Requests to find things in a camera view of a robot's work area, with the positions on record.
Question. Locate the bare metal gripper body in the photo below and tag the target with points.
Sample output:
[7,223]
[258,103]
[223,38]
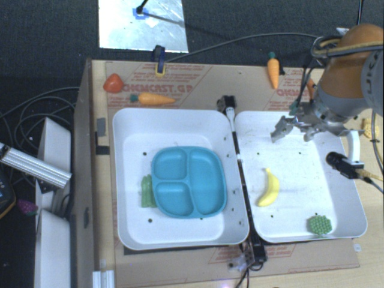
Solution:
[321,121]

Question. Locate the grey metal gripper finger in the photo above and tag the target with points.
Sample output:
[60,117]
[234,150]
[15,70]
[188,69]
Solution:
[282,129]
[310,134]

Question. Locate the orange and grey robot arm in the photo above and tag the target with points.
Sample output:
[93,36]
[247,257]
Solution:
[345,70]

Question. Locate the white plastic tray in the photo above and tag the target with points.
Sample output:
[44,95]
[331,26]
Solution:
[168,238]
[300,166]

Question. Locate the small orange carrot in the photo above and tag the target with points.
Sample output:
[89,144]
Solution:
[310,87]

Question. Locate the yellow biscuit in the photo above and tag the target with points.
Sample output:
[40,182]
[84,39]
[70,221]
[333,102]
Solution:
[366,126]

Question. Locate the thin black and white rod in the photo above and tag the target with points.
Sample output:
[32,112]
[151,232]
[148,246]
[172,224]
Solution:
[240,160]

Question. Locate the yellow banana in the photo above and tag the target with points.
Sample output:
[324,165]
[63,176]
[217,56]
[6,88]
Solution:
[272,187]

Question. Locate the green toy grapes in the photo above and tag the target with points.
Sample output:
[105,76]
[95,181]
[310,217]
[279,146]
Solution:
[319,224]

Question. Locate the brown cardboard board red print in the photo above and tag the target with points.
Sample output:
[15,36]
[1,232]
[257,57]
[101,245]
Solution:
[204,79]

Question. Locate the blue divided plate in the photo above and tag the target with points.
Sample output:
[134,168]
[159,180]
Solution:
[192,175]

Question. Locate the green toy asparagus bundle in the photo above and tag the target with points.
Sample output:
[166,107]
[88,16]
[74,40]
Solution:
[147,193]

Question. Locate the red toy strawberry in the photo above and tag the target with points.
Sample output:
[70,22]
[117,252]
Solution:
[113,83]

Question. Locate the purple toy grapes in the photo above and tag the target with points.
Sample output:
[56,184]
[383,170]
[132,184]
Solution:
[27,207]

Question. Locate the black cylinder on white bracket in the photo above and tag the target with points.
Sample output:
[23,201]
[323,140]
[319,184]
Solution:
[342,162]

